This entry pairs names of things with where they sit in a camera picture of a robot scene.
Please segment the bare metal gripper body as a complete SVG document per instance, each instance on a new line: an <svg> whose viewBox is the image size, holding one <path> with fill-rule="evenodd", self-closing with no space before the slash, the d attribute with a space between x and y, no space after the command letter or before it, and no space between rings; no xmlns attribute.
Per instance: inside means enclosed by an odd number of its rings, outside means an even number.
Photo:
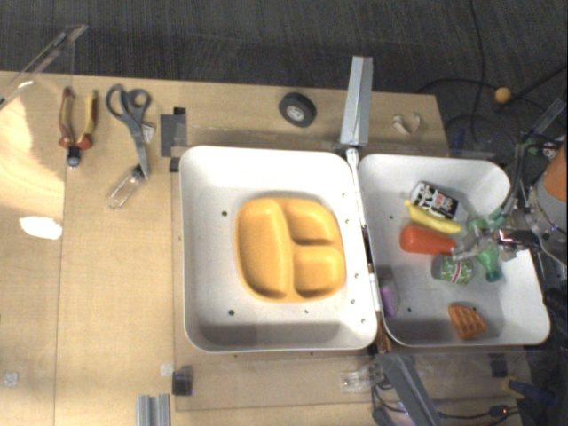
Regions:
<svg viewBox="0 0 568 426"><path fill-rule="evenodd" d="M493 231L493 239L502 251L509 253L540 249L539 237L529 229L502 227Z"/></svg>

